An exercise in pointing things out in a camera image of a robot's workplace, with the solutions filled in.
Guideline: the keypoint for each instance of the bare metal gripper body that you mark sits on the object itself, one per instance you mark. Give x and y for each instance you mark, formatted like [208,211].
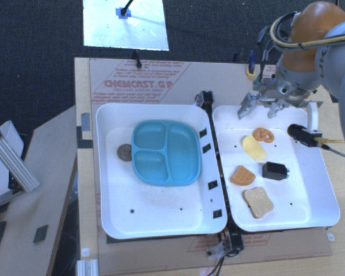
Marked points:
[281,92]

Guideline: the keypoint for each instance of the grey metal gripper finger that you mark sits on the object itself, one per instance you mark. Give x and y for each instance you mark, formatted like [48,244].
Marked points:
[248,105]
[275,109]

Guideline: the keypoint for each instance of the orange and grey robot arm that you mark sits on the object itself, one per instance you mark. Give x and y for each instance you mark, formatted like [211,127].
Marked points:
[340,56]

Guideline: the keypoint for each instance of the orange pretzel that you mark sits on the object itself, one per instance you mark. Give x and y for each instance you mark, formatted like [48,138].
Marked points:
[264,135]

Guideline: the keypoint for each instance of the yellow potato chip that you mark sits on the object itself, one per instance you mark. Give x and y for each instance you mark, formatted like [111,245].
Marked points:
[253,148]

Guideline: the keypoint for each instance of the thin black and white rod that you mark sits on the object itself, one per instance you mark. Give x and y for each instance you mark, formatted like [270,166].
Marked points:
[219,160]

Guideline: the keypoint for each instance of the black bottle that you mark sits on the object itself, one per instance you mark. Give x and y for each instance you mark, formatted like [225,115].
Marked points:
[273,170]

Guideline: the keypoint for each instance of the orange waffle piece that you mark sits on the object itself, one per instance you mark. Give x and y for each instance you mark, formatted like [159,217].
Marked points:
[242,176]

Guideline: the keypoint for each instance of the brown cardboard board red print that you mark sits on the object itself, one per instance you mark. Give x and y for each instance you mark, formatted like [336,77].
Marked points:
[172,76]

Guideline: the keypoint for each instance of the white plastic tray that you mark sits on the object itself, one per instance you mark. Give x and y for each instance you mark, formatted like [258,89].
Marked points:
[161,208]
[302,194]

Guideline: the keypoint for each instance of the blue divided plate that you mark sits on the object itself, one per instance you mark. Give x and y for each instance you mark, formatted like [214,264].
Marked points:
[172,154]

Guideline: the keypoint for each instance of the tan bread slice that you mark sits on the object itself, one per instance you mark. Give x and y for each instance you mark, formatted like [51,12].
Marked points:
[258,202]

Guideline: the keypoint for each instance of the brown round biscuit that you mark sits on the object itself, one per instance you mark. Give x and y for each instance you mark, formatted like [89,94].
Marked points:
[124,153]

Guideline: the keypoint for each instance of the black cylinder on white bracket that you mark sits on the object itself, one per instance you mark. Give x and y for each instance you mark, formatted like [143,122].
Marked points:
[302,134]

